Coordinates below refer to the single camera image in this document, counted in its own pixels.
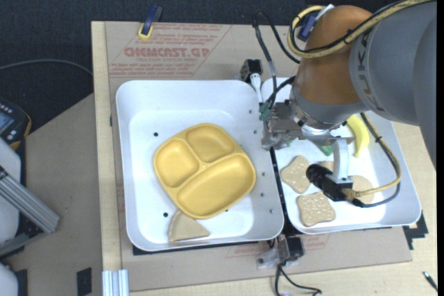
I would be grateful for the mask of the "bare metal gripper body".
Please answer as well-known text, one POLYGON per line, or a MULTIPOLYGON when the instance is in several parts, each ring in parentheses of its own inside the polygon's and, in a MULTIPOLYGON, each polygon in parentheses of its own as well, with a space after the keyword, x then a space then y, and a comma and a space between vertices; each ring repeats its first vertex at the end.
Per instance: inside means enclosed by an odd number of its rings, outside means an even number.
POLYGON ((268 101, 261 104, 261 121, 264 123, 262 148, 278 150, 285 148, 296 139, 307 139, 320 146, 331 145, 331 131, 340 128, 346 119, 335 123, 324 123, 307 115, 297 102, 268 101))

